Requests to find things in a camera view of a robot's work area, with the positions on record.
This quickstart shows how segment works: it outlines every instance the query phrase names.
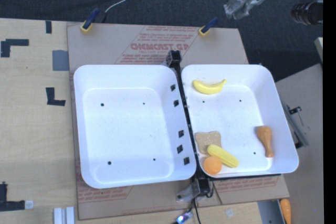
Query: black tape marking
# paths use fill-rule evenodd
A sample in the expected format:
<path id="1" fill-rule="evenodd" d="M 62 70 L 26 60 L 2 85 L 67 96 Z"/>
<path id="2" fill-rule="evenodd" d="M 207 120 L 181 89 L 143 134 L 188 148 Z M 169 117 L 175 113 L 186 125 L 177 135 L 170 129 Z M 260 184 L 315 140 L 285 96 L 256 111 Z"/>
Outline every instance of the black tape marking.
<path id="1" fill-rule="evenodd" d="M 189 157 L 186 157 L 183 159 L 184 165 L 187 165 L 188 163 L 190 163 Z"/>
<path id="2" fill-rule="evenodd" d="M 11 54 L 11 46 L 29 46 L 29 39 L 6 39 L 5 41 L 1 41 L 0 57 L 8 58 Z"/>
<path id="3" fill-rule="evenodd" d="M 0 211 L 25 210 L 25 201 L 7 201 L 7 184 L 0 184 Z"/>
<path id="4" fill-rule="evenodd" d="M 46 88 L 46 92 L 48 99 L 47 104 L 65 106 L 65 100 L 55 100 L 55 88 Z"/>
<path id="5" fill-rule="evenodd" d="M 1 41 L 1 57 L 9 57 L 10 54 L 10 45 L 5 41 Z"/>
<path id="6" fill-rule="evenodd" d="M 52 70 L 69 71 L 69 53 L 65 50 L 53 50 Z"/>
<path id="7" fill-rule="evenodd" d="M 179 145 L 176 149 L 177 149 L 177 153 L 179 154 L 183 151 L 183 146 Z"/>
<path id="8" fill-rule="evenodd" d="M 11 46 L 29 46 L 29 39 L 6 39 Z"/>
<path id="9" fill-rule="evenodd" d="M 180 131 L 178 132 L 178 137 L 181 138 L 183 135 L 184 135 L 184 131 L 183 131 L 183 130 L 180 130 Z"/>
<path id="10" fill-rule="evenodd" d="M 47 34 L 51 34 L 53 31 L 52 31 L 52 26 L 51 26 L 51 21 L 47 20 L 46 21 L 46 33 Z"/>

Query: metal bracket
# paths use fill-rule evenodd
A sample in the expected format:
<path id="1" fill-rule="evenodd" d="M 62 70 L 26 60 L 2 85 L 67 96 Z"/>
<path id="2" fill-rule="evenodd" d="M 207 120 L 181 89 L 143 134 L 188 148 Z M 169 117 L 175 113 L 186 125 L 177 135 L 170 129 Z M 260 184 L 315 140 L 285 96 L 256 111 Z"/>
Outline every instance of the metal bracket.
<path id="1" fill-rule="evenodd" d="M 285 112 L 286 119 L 287 119 L 288 123 L 292 126 L 292 128 L 294 130 L 294 135 L 296 136 L 296 138 L 299 141 L 299 143 L 298 143 L 298 145 L 296 145 L 296 147 L 299 148 L 301 146 L 304 146 L 304 147 L 309 146 L 309 142 L 308 142 L 308 139 L 307 139 L 305 133 L 301 130 L 299 125 L 292 118 L 292 115 L 297 112 L 299 114 L 300 121 L 301 121 L 301 124 L 303 126 L 303 121 L 302 121 L 301 115 L 299 113 L 299 111 L 301 111 L 301 107 L 298 106 L 294 109 L 290 109 L 289 106 L 285 104 L 285 102 L 283 101 L 282 98 L 280 98 L 280 101 L 281 101 L 282 108 Z"/>
<path id="2" fill-rule="evenodd" d="M 181 52 L 179 50 L 170 50 L 168 55 L 166 56 L 165 64 L 168 67 L 173 67 L 172 64 L 177 62 L 180 63 L 182 61 Z"/>
<path id="3" fill-rule="evenodd" d="M 191 202 L 197 195 L 201 193 L 198 180 L 194 180 L 186 189 L 176 193 L 176 201 Z"/>
<path id="4" fill-rule="evenodd" d="M 294 113 L 297 113 L 297 112 L 302 110 L 301 107 L 299 107 L 299 106 L 297 106 L 294 109 L 289 109 L 289 106 L 287 106 L 287 107 L 288 107 L 289 114 L 291 114 L 291 115 L 293 115 Z"/>

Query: wooden table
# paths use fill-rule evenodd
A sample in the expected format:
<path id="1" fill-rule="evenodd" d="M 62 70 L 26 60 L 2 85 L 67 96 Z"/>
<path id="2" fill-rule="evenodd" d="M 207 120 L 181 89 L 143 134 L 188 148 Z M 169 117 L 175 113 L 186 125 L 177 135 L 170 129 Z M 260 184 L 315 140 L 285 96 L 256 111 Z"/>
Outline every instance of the wooden table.
<path id="1" fill-rule="evenodd" d="M 0 212 L 0 223 L 52 223 L 56 207 L 75 207 L 76 223 L 173 223 L 183 211 L 78 220 L 69 71 L 55 72 L 52 63 L 52 51 L 67 51 L 67 23 L 52 24 L 48 34 L 45 21 L 0 19 L 1 41 L 29 39 L 0 58 L 0 181 L 8 184 L 8 201 L 34 202 L 33 209 Z M 48 87 L 65 106 L 47 105 Z M 198 212 L 203 224 L 261 224 L 256 202 Z"/>

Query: black hole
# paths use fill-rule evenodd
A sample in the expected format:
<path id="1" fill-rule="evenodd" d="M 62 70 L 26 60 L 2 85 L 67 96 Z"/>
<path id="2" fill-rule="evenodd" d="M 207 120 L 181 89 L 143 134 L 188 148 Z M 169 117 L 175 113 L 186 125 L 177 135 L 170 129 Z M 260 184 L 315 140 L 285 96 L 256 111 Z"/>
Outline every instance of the black hole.
<path id="1" fill-rule="evenodd" d="M 189 157 L 183 159 L 184 165 L 190 163 Z"/>
<path id="2" fill-rule="evenodd" d="M 183 146 L 179 145 L 176 149 L 177 149 L 177 153 L 179 154 L 183 150 Z"/>

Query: toy chicken drumstick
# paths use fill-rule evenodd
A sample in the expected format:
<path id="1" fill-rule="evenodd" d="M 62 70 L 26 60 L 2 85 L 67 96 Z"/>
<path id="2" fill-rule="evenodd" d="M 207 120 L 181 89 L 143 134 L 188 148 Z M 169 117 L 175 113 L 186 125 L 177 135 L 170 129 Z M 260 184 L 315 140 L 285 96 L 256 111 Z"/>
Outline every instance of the toy chicken drumstick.
<path id="1" fill-rule="evenodd" d="M 273 157 L 274 153 L 271 148 L 271 138 L 272 138 L 271 128 L 266 125 L 259 126 L 257 127 L 257 135 L 265 147 L 266 157 L 267 158 Z"/>

